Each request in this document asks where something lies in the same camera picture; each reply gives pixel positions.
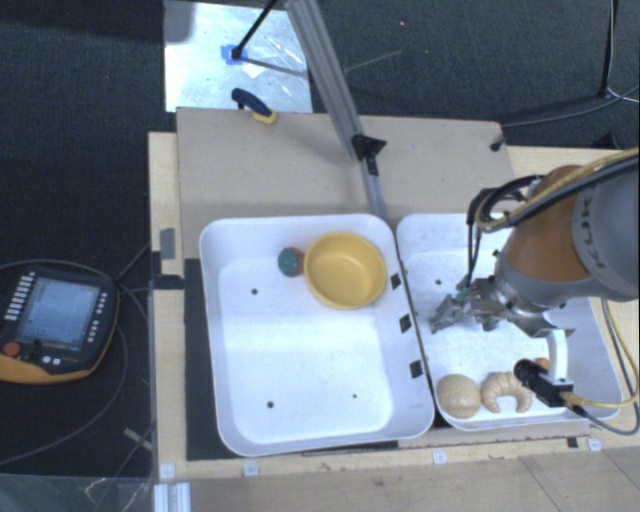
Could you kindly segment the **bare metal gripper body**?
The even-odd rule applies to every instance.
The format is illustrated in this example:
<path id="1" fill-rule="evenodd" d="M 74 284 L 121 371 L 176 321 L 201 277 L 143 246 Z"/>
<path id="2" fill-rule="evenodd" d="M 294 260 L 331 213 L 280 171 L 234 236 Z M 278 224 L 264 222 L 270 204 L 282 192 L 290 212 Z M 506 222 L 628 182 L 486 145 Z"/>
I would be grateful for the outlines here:
<path id="1" fill-rule="evenodd" d="M 507 321 L 530 338 L 544 338 L 556 329 L 538 306 L 519 294 L 502 277 L 476 279 L 469 289 L 469 312 L 485 331 Z"/>

